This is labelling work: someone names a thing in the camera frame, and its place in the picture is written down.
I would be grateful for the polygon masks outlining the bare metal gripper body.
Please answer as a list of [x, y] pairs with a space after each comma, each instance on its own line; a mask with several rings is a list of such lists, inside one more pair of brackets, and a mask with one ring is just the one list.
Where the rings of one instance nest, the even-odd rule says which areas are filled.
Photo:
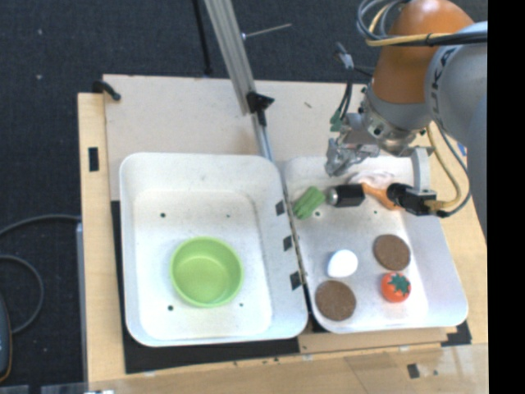
[[392, 125], [373, 113], [347, 114], [340, 128], [340, 145], [377, 144], [380, 152], [402, 155], [416, 138], [415, 131]]

